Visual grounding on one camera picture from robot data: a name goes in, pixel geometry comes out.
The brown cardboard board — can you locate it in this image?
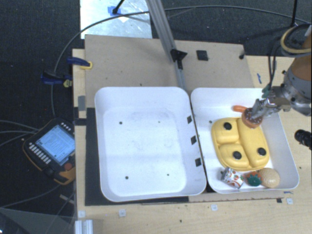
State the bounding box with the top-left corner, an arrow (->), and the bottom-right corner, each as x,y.
84,34 -> 293,206

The green and red toy vegetable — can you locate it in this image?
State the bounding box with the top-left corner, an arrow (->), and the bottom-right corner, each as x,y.
244,170 -> 263,187

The white plastic tray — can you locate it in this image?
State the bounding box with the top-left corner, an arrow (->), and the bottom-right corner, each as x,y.
94,86 -> 208,203
190,87 -> 300,195

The tan bread roll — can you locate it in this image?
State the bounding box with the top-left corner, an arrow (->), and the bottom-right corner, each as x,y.
258,167 -> 280,189

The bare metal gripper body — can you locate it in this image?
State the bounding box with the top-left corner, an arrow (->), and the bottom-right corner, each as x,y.
266,86 -> 312,117

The brown doughnut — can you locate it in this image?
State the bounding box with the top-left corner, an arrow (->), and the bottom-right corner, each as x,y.
241,107 -> 264,129

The yellow divided plate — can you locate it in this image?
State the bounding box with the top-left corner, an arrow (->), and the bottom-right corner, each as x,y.
211,117 -> 271,172

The white can with red print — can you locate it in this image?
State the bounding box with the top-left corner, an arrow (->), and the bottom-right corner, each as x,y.
220,167 -> 245,190

